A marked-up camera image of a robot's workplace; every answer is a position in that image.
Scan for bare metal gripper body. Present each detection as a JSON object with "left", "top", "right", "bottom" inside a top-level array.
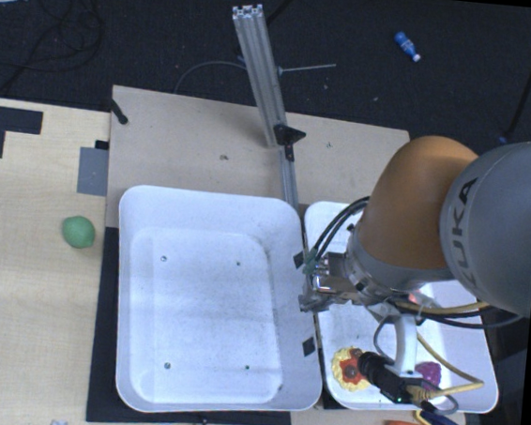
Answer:
[{"left": 310, "top": 250, "right": 393, "bottom": 311}]

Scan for yellow and red pizza slice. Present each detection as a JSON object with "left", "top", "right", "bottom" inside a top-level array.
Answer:
[{"left": 328, "top": 344, "right": 375, "bottom": 395}]

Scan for white plastic tray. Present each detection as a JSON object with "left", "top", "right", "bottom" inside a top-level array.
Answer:
[
  {"left": 97, "top": 180, "right": 343, "bottom": 425},
  {"left": 283, "top": 198, "right": 518, "bottom": 425}
]

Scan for purple grapes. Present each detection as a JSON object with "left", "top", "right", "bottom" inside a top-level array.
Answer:
[{"left": 413, "top": 359, "right": 444, "bottom": 387}]

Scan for brown cardboard board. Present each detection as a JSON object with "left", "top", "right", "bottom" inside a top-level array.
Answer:
[{"left": 76, "top": 84, "right": 498, "bottom": 425}]

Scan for green round fruit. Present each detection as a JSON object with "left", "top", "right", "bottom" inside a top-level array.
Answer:
[{"left": 59, "top": 213, "right": 99, "bottom": 251}]

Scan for blue bottle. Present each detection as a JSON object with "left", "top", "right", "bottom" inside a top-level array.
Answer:
[{"left": 391, "top": 30, "right": 425, "bottom": 64}]

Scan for black cylinder on white bracket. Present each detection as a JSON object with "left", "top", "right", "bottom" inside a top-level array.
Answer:
[{"left": 353, "top": 310, "right": 431, "bottom": 407}]

